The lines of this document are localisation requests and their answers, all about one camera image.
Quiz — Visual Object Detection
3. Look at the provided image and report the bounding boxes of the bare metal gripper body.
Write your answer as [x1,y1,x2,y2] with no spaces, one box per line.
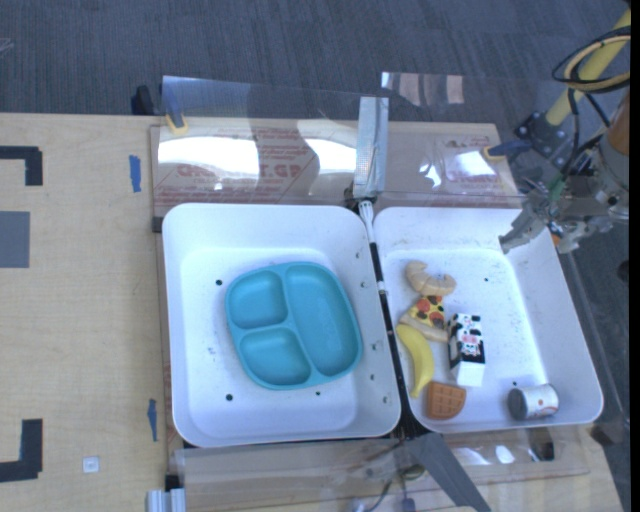
[527,173,631,225]

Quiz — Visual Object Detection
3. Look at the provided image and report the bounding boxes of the white plastic tray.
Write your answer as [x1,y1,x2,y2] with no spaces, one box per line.
[161,202,403,449]
[372,206,605,435]

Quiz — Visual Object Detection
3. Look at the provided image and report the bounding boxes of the tan toy croissant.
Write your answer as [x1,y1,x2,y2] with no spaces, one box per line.
[404,260,458,297]

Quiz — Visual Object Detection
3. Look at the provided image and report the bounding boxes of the brown cardboard board, red print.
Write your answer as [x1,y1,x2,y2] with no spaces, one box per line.
[149,121,601,482]

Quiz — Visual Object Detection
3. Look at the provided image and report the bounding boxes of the toy pizza slice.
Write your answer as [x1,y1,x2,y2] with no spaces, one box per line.
[398,294,450,344]

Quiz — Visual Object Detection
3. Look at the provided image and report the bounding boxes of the white cow-print milk carton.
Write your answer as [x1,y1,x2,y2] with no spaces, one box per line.
[445,312,487,388]

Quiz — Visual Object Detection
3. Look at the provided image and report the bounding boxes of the yellow banana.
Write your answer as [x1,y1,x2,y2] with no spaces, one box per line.
[395,323,436,400]

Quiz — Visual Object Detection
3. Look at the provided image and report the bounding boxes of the small white and orange can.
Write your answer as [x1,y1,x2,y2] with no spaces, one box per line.
[506,382,561,422]

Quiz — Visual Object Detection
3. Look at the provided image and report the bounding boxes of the orange toy waffle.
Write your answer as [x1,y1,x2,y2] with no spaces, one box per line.
[425,380,468,422]

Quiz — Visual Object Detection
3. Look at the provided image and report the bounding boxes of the blue divided plate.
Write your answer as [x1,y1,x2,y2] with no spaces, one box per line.
[224,261,364,392]

